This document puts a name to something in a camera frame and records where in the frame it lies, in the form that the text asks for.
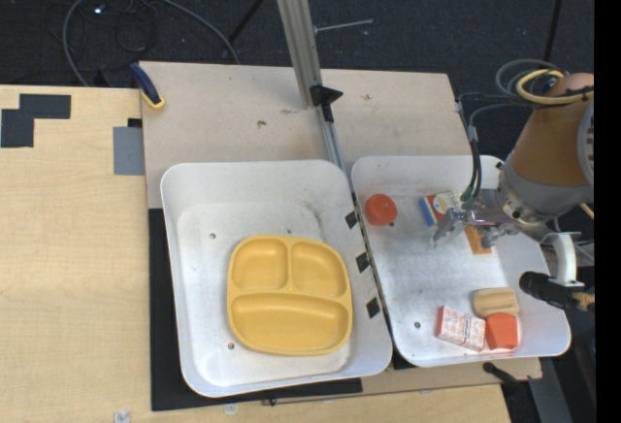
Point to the yellow divided plate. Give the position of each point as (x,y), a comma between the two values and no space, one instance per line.
(291,309)

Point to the orange block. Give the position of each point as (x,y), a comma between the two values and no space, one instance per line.
(474,244)

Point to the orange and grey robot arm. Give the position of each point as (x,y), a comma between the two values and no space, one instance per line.
(548,149)

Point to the black cylinder on white bracket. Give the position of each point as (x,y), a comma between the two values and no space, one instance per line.
(563,261)

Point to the orange cube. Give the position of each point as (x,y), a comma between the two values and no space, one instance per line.
(502,333)

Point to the red and white carton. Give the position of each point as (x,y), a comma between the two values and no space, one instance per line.
(458,326)

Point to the blue and white carton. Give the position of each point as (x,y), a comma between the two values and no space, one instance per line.
(432,207)

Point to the pale flat board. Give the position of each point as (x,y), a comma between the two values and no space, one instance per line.
(233,120)

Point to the tan bread roll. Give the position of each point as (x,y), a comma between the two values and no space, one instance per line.
(495,301)

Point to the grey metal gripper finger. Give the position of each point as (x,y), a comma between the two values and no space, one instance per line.
(490,237)
(448,228)

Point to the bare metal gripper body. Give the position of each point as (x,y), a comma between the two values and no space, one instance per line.
(500,218)

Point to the white plastic tray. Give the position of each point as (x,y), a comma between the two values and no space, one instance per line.
(204,198)
(436,275)

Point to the red tomato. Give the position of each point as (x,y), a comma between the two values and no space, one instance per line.
(380,210)

